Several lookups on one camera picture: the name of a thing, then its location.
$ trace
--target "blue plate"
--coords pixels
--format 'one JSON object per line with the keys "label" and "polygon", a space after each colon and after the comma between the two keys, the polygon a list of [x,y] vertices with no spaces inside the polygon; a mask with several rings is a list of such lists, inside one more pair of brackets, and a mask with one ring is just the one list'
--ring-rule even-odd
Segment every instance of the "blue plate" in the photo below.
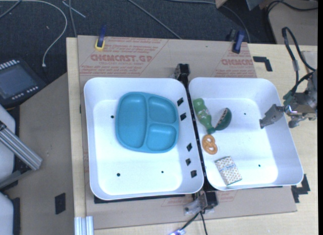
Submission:
{"label": "blue plate", "polygon": [[120,98],[116,135],[127,149],[167,152],[176,145],[178,132],[178,111],[169,99],[144,92],[130,92]]}

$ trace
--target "white cable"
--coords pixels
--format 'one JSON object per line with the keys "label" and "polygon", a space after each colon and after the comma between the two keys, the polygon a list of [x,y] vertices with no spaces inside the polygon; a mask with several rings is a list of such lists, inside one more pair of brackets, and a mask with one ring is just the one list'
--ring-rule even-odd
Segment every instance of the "white cable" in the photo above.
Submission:
{"label": "white cable", "polygon": [[[19,0],[0,0],[0,2],[18,2]],[[48,3],[48,2],[44,2],[44,1],[39,1],[39,0],[23,0],[22,2],[36,2],[36,3],[44,3],[44,4],[47,4],[47,5],[50,5],[56,9],[59,10],[59,12],[64,16],[65,18],[65,27],[62,31],[62,33],[55,39],[55,41],[47,48],[47,50],[45,51],[44,53],[44,56],[42,58],[42,67],[46,67],[46,63],[45,63],[45,57],[48,53],[48,51],[52,48],[52,46],[63,36],[63,34],[65,33],[66,31],[66,28],[67,28],[67,17],[65,15],[65,13],[57,6],[55,6],[54,4],[51,4],[51,3]]]}

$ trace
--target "blue clamp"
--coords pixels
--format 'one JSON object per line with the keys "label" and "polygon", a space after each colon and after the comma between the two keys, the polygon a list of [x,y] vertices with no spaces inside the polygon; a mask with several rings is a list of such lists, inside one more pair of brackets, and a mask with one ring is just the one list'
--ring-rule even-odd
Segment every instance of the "blue clamp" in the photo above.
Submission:
{"label": "blue clamp", "polygon": [[98,51],[102,51],[103,48],[104,48],[104,45],[105,45],[105,40],[104,40],[105,32],[106,32],[106,25],[103,25],[101,27],[99,38],[95,42],[95,49],[97,49]]}
{"label": "blue clamp", "polygon": [[236,34],[236,40],[235,43],[233,44],[232,47],[232,52],[239,54],[240,53],[240,48],[241,48],[241,43],[246,35],[246,32],[244,30],[239,30],[238,33]]}

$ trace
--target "black floor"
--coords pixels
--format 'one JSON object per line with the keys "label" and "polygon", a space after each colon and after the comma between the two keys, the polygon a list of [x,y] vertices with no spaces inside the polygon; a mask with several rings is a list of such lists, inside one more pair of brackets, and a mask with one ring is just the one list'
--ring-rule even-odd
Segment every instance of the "black floor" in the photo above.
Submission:
{"label": "black floor", "polygon": [[[41,66],[42,57],[65,25],[61,12],[48,4],[22,2],[5,16],[0,16],[0,60],[20,57],[50,83],[67,70],[65,39],[73,37],[74,32],[64,0],[41,1],[59,7],[68,18],[66,32],[45,58],[46,73]],[[243,29],[242,20],[250,33],[249,42],[275,42],[265,11],[259,7],[249,11],[245,0],[228,0],[220,9],[208,4],[165,0],[132,1],[153,14],[172,32],[127,0],[72,0],[72,7],[85,16],[73,14],[77,34],[98,35],[101,25],[106,24],[107,35],[110,36],[226,40],[231,29]],[[214,3],[214,0],[194,1]],[[0,15],[13,4],[0,1]]]}

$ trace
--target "wooden table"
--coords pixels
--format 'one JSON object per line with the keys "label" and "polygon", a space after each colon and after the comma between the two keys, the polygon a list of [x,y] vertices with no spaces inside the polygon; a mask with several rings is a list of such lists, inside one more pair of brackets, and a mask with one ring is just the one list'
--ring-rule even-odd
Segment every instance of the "wooden table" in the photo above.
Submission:
{"label": "wooden table", "polygon": [[[273,72],[267,72],[263,63],[255,63],[258,78],[270,80],[282,98],[295,84],[295,72],[290,56],[284,45],[248,44],[252,56],[267,57]],[[317,52],[316,46],[301,46],[301,51]],[[306,74],[300,62],[300,76]],[[80,88],[78,75],[78,46],[76,38],[67,38],[67,63],[69,82],[71,149],[73,166],[74,215],[86,216],[84,169],[82,153],[82,130],[80,115]],[[303,92],[307,81],[298,92]],[[227,219],[207,220],[208,234],[318,234],[318,188],[317,188],[317,120],[303,121],[291,129],[292,136],[311,191],[300,196],[297,212],[271,215],[258,215]],[[95,234],[163,234],[167,235],[180,228],[183,223],[169,223],[125,228],[95,230]],[[197,220],[186,228],[187,234],[204,234],[202,222]]]}

